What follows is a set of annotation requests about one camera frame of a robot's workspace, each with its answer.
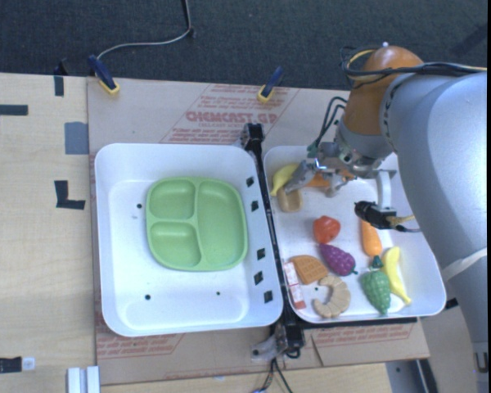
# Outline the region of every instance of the black fabric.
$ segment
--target black fabric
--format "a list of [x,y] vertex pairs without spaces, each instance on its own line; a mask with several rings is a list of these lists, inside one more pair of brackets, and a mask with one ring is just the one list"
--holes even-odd
[[[114,76],[347,88],[340,49],[387,41],[424,61],[487,66],[488,0],[188,0],[195,37],[125,48],[102,61]],[[180,35],[181,0],[0,0],[0,71],[52,74],[66,59],[120,43]]]

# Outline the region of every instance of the green plate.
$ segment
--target green plate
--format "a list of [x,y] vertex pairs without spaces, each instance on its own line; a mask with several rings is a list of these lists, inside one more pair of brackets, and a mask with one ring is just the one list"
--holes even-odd
[[165,178],[146,199],[147,241],[162,265],[218,271],[247,253],[247,224],[238,191],[212,178]]

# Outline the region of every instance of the toy banana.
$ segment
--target toy banana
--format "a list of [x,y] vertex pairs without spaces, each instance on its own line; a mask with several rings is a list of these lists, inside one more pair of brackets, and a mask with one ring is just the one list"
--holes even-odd
[[411,303],[411,298],[406,294],[405,288],[402,284],[402,279],[399,276],[399,259],[400,248],[397,246],[391,247],[383,256],[382,262],[384,264],[382,271],[390,279],[391,292],[396,296],[399,296],[403,302],[408,305]]

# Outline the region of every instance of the orange carrot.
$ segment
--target orange carrot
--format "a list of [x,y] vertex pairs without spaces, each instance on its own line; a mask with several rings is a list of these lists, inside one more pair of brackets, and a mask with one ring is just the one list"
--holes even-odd
[[377,256],[382,252],[382,242],[376,228],[361,219],[363,251],[369,256]]

